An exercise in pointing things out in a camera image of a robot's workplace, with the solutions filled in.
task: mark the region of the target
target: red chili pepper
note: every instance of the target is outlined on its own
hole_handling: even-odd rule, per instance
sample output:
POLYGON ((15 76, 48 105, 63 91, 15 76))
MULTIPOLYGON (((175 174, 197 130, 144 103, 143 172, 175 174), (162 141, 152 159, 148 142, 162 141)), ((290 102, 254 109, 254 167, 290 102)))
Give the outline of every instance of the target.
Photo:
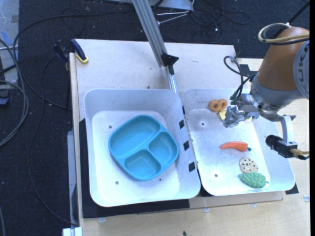
POLYGON ((221 145, 220 148, 234 148, 241 152, 245 152, 246 150, 251 151, 251 148, 245 142, 228 142, 221 145))

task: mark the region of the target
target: blue divided plate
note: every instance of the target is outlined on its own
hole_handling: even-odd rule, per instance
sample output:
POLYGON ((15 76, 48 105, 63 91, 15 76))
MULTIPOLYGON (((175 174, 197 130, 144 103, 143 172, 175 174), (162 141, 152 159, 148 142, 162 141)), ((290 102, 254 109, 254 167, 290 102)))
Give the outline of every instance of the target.
POLYGON ((116 162, 139 181, 160 175, 179 154, 173 136, 148 115, 136 116, 121 125, 109 137, 108 147, 116 162))

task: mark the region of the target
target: wooden table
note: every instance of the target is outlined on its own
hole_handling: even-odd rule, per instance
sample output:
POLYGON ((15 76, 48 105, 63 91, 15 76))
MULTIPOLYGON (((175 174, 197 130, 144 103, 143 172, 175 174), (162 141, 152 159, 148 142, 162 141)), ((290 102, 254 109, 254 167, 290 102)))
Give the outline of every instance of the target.
MULTIPOLYGON (((95 67, 101 64, 104 71, 101 74, 90 74, 91 70, 84 70, 84 65, 79 63, 74 53, 70 53, 70 74, 71 74, 71 92, 73 109, 73 133, 75 150, 75 167, 77 181, 78 198, 78 217, 79 226, 82 228, 84 236, 233 236, 233 235, 255 235, 255 236, 285 236, 285 235, 311 235, 310 226, 310 202, 306 197, 310 196, 310 161, 301 161, 296 158, 289 159, 293 172, 296 177, 296 184, 299 190, 297 194, 287 195, 283 192, 254 193, 245 195, 231 195, 223 197, 200 197, 197 196, 189 200, 190 208, 163 211, 143 214, 130 214, 106 217, 98 220, 97 218, 83 218, 82 216, 82 193, 81 193, 81 170, 80 170, 80 145, 79 145, 79 121, 84 118, 83 96, 90 87, 107 88, 114 80, 117 88, 133 88, 134 81, 126 80, 124 75, 108 77, 105 76, 105 68, 111 66, 113 62, 116 65, 125 66, 126 74, 128 67, 126 59, 130 62, 138 62, 139 59, 145 59, 147 67, 154 70, 155 76, 165 79, 155 83, 150 78, 133 78, 139 80, 139 88, 168 88, 166 73, 162 68, 156 68, 153 53, 148 43, 128 42, 128 41, 105 41, 105 40, 79 40, 79 44, 89 57, 89 66, 95 67), (111 54, 111 61, 104 55, 111 53, 111 46, 121 46, 121 53, 111 54), (135 53, 137 46, 147 45, 143 53, 135 53)), ((174 65, 175 75, 178 69, 183 69, 176 77, 179 94, 191 88, 237 88, 239 84, 238 75, 229 74, 227 80, 213 78, 213 75, 199 77, 197 83, 192 83, 189 87, 182 83, 185 80, 194 80, 198 74, 191 71, 185 63, 202 63, 205 56, 211 57, 211 51, 220 49, 221 56, 211 57, 211 63, 202 63, 201 67, 217 66, 223 68, 222 56, 235 55, 233 46, 222 45, 199 45, 198 53, 190 51, 191 44, 166 43, 169 54, 180 57, 178 65, 174 65)), ((258 70, 262 59, 239 59, 239 63, 248 64, 250 70, 258 70)), ((297 100, 281 111, 281 114, 297 115, 293 122, 294 139, 298 143, 299 149, 309 150, 309 101, 297 100)))

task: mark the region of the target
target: metal bracket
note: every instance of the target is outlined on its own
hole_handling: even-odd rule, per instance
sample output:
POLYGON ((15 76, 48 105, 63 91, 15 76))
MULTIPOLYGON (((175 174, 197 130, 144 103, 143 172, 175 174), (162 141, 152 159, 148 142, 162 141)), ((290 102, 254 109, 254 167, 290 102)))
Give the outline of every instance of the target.
POLYGON ((132 0, 134 8, 140 19, 142 28, 150 43, 154 56, 160 67, 167 64, 168 66, 168 81, 170 88, 178 93, 177 84, 175 80, 175 74, 173 64, 177 61, 177 57, 167 54, 167 50, 162 39, 161 32, 159 31, 157 21, 154 17, 152 8, 149 4, 149 0, 132 0))
POLYGON ((288 144, 295 143, 293 140, 293 124, 292 120, 295 116, 282 116, 280 119, 282 131, 283 131, 283 142, 288 144))

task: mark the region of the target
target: white tray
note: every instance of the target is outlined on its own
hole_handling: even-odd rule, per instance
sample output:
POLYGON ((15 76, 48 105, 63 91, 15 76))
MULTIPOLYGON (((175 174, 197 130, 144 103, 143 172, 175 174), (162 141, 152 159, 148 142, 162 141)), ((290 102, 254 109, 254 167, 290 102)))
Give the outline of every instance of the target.
POLYGON ((182 100, 193 149, 197 160, 202 186, 214 196, 246 194, 252 192, 284 191, 295 184, 289 161, 265 143, 268 135, 279 135, 277 126, 262 117, 240 122, 233 128, 225 128, 218 113, 209 110, 212 100, 229 102, 234 89, 192 89, 184 93, 182 100), (248 143, 251 151, 220 149, 226 142, 248 143), (239 160, 250 157, 258 165, 258 172, 269 182, 261 189, 253 189, 239 179, 239 160))
POLYGON ((90 193, 95 203, 114 207, 136 203, 189 199, 200 191, 195 158, 184 125, 180 98, 168 89, 93 89, 84 98, 88 139, 90 193), (109 152, 108 139, 137 115, 150 115, 172 134, 179 156, 161 175, 137 181, 120 168, 109 152))

